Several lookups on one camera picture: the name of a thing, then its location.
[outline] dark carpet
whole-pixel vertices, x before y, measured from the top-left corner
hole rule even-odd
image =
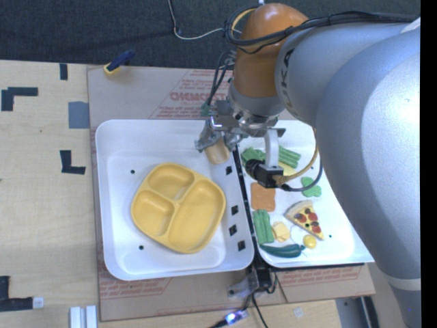
[[[239,7],[258,0],[172,0],[186,37],[221,28]],[[348,10],[421,13],[421,0],[264,0],[309,18]],[[232,49],[222,33],[179,40],[167,0],[0,0],[0,59],[105,64],[128,49],[134,66],[214,68]]]

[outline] yellow divided plate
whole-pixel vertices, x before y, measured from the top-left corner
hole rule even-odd
[[[225,194],[210,179],[183,165],[163,163],[141,183],[130,214],[150,238],[191,254],[214,236],[225,207]]]

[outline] white cable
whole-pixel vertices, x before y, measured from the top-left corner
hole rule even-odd
[[[223,30],[223,28],[217,28],[217,29],[214,29],[214,30],[209,31],[209,32],[207,32],[207,33],[204,33],[204,34],[202,34],[202,35],[200,35],[200,36],[194,36],[194,37],[192,37],[192,38],[185,38],[185,37],[183,37],[183,36],[180,36],[180,35],[178,34],[178,32],[176,31],[176,18],[175,18],[175,14],[173,13],[173,8],[171,7],[171,1],[170,1],[170,0],[167,0],[167,3],[169,4],[169,9],[170,9],[170,14],[171,14],[171,19],[173,20],[173,33],[175,34],[175,36],[176,36],[177,38],[179,38],[179,39],[181,39],[181,40],[197,40],[197,39],[200,39],[200,38],[204,38],[205,36],[209,36],[210,34],[215,33],[215,32],[217,32],[217,31],[222,31],[222,30]]]

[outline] white tray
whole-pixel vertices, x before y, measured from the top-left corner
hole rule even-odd
[[[315,139],[312,128],[297,120],[282,120],[275,127],[286,129],[285,134],[279,138],[279,145],[302,155],[296,168],[297,172],[300,171],[309,163],[314,153]],[[244,139],[238,146],[240,154],[248,147],[265,151],[263,138]],[[315,179],[319,172],[319,166],[320,158],[318,157],[313,168],[301,177],[308,176]],[[254,179],[244,172],[244,183],[250,205],[252,182],[255,182]],[[302,187],[300,177],[290,181],[288,185],[295,188]],[[322,195],[310,198],[305,197],[301,192],[285,192],[276,189],[276,208],[269,213],[270,223],[275,221],[284,222],[291,229],[291,239],[283,243],[275,241],[269,245],[280,247],[293,243],[302,244],[302,238],[307,232],[283,216],[292,204],[301,200],[311,200],[313,202],[325,240],[318,241],[315,249],[306,249],[297,258],[278,258],[260,249],[259,252],[262,258],[268,264],[278,268],[373,262],[369,251],[340,207],[324,173],[318,182],[318,186],[322,188]]]
[[[195,149],[203,126],[203,120],[109,120],[98,127],[104,262],[115,277],[135,280],[237,271],[252,262],[253,242],[234,160],[231,155],[228,162],[212,165]],[[198,253],[179,254],[158,244],[139,231],[130,217],[139,185],[153,167],[165,162],[199,172],[225,193],[222,222]]]

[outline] cardboard sheet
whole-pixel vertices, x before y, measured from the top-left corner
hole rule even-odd
[[[91,151],[98,244],[98,283],[102,321],[240,308],[230,299],[227,286],[244,279],[245,270],[194,276],[123,281],[104,265],[95,132],[111,119],[198,119],[200,106],[210,93],[213,70],[122,67],[107,76],[101,66],[88,69]],[[228,83],[216,94],[224,99]],[[284,112],[280,119],[293,120]],[[374,293],[366,265],[278,272],[281,290],[264,294],[260,305],[356,297]]]

